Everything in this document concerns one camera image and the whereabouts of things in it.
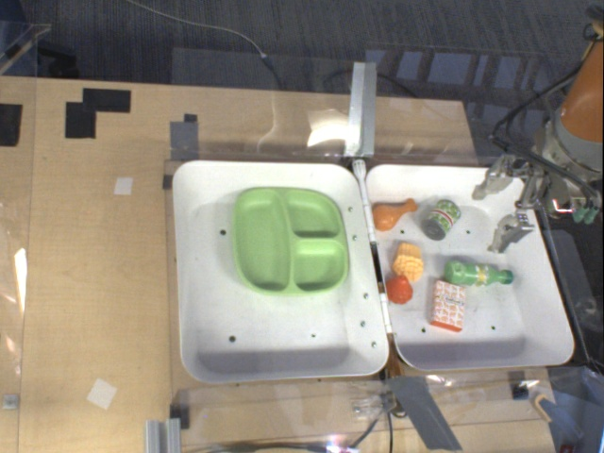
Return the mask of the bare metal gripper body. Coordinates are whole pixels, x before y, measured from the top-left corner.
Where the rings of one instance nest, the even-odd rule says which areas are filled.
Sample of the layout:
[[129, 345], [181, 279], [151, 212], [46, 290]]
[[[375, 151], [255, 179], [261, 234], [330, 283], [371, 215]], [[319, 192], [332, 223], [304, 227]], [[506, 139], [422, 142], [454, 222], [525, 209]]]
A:
[[596, 181], [596, 144], [564, 128], [543, 128], [536, 134], [534, 152], [582, 183], [534, 164], [516, 207], [541, 209], [549, 215], [594, 215], [596, 191], [592, 184]]

